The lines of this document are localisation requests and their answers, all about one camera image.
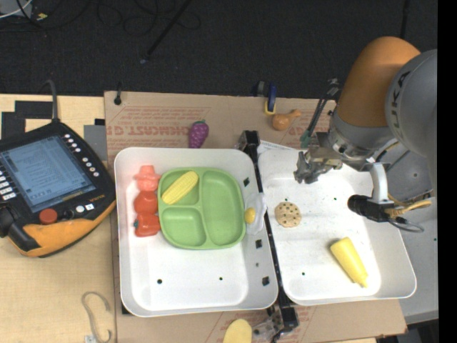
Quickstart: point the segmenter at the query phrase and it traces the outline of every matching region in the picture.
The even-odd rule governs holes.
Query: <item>emergency stop button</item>
[[[50,225],[57,221],[57,212],[55,209],[44,209],[39,213],[38,218],[43,225]]]

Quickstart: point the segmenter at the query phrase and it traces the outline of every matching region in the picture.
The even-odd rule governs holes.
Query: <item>white cable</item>
[[[30,3],[32,2],[33,0],[28,0],[23,6],[22,6],[22,9],[26,8],[28,5],[30,5]],[[11,16],[11,15],[14,15],[16,13],[19,13],[21,11],[21,9],[17,9],[15,11],[12,11],[11,13],[7,13],[7,14],[4,14],[4,15],[0,15],[0,19],[1,18],[6,18],[8,16]]]

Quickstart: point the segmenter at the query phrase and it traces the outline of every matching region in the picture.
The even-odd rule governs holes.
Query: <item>toy cookie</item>
[[[292,202],[278,204],[274,209],[274,215],[278,223],[284,227],[295,227],[301,221],[300,209]]]

